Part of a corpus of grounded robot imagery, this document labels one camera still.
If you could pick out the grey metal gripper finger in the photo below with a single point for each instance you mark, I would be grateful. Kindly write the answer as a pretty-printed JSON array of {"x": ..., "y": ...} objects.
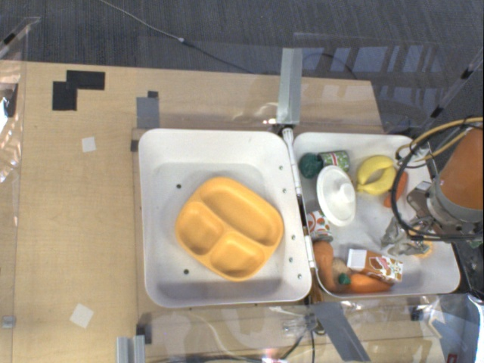
[
  {"x": 391, "y": 233},
  {"x": 407, "y": 246}
]

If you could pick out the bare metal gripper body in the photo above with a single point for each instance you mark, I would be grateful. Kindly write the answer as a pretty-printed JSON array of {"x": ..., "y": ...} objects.
[{"x": 419, "y": 199}]

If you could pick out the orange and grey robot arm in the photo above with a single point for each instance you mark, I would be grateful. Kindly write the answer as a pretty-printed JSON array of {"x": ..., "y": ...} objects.
[{"x": 463, "y": 172}]

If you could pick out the yellow round toy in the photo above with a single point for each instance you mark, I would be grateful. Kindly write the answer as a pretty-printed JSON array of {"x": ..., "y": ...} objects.
[{"x": 425, "y": 249}]

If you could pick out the orange sausage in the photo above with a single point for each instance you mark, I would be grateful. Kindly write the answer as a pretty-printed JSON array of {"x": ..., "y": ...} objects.
[{"x": 401, "y": 185}]

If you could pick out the white plastic tray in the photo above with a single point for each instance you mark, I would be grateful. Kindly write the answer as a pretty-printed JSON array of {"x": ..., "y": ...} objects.
[
  {"x": 370, "y": 221},
  {"x": 166, "y": 218}
]

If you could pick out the orange and white carton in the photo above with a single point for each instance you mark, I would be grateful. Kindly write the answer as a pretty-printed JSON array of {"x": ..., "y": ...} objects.
[{"x": 380, "y": 266}]

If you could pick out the yellow banana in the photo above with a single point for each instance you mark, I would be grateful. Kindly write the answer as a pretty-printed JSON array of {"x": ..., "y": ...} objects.
[{"x": 372, "y": 178}]

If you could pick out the orange carrot with green top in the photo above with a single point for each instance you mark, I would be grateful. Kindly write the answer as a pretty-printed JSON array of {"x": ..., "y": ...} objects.
[{"x": 368, "y": 284}]

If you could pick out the beige bread piece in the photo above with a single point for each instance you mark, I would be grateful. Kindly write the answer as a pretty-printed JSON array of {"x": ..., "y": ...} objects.
[{"x": 339, "y": 266}]

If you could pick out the white lidded bowl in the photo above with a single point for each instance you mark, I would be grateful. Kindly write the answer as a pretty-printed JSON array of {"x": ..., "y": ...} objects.
[{"x": 336, "y": 197}]

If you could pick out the orange and white can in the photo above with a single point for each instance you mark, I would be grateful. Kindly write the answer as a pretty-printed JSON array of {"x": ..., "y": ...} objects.
[{"x": 318, "y": 225}]

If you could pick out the green can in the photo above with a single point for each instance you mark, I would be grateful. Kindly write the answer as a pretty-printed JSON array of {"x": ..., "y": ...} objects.
[{"x": 336, "y": 159}]

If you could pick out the green broccoli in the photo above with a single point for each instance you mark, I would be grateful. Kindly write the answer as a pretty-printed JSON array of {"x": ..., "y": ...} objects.
[{"x": 310, "y": 165}]

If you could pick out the thin black and white rod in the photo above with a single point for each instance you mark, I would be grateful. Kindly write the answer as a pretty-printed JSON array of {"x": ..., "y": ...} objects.
[{"x": 295, "y": 178}]

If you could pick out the orange divided plate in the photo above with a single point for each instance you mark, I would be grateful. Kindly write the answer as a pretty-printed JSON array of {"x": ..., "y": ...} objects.
[{"x": 234, "y": 218}]

